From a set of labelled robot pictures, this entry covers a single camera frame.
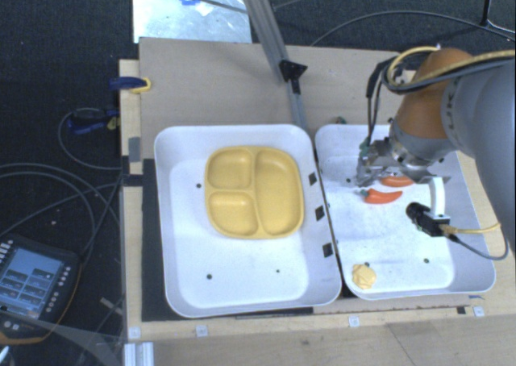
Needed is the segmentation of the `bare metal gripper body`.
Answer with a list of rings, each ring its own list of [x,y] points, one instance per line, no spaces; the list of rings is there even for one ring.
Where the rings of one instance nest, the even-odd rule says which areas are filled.
[[[426,181],[433,177],[428,171],[431,165],[431,161],[411,154],[395,139],[365,139],[359,146],[357,172],[364,170],[367,175],[382,172],[382,178],[402,175],[412,181]]]

